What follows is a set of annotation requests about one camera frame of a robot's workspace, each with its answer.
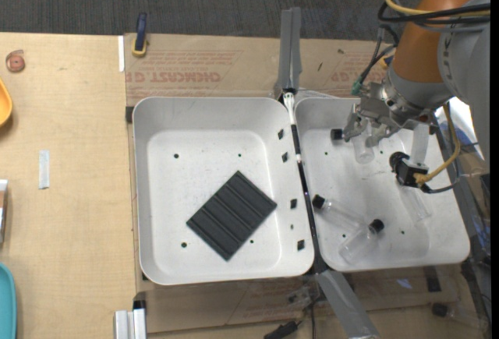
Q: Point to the black ribbed rectangular mat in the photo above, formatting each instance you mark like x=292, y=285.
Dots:
x=232, y=214

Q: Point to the brown cardboard board red print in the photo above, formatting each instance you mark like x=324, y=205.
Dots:
x=241, y=64

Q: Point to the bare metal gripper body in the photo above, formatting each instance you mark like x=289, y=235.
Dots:
x=376, y=103

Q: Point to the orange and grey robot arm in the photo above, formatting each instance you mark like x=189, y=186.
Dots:
x=421, y=45

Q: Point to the thin black and white rod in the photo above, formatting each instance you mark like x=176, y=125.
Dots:
x=302, y=174

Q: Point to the small brown tape roll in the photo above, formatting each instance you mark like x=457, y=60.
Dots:
x=15, y=61

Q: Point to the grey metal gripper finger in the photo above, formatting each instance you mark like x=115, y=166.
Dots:
x=380, y=133
x=354, y=126

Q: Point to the white plastic tray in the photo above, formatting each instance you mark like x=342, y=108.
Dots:
x=390, y=209
x=218, y=135

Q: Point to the brown and white carton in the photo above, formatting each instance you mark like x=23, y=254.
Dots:
x=2, y=212

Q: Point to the orange plate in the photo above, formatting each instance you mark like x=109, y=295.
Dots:
x=4, y=103

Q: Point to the black cylinder on white bracket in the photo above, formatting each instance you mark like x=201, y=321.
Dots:
x=407, y=170

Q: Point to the teal plate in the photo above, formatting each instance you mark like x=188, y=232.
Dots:
x=6, y=302

